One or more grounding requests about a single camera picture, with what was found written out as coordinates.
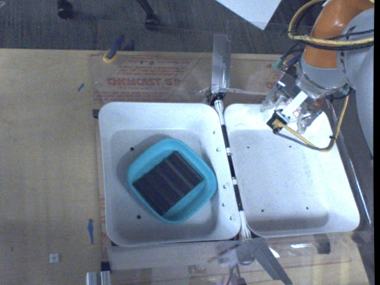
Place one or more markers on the thin black and white rod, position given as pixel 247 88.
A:
pixel 228 147

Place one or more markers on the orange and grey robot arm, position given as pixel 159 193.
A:
pixel 335 25

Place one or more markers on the blue square bowl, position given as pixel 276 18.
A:
pixel 207 186

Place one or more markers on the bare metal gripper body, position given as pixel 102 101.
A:
pixel 289 88

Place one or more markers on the white plastic tray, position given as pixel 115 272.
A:
pixel 291 183
pixel 124 224

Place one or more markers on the black cylinder on white bracket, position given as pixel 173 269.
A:
pixel 279 120

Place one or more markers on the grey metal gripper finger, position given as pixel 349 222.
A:
pixel 269 101
pixel 305 121

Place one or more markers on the black ribbed square block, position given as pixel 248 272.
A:
pixel 167 183

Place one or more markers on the small grey square plate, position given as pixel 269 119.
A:
pixel 54 257

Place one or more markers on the brown cardboard board, red print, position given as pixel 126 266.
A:
pixel 154 79

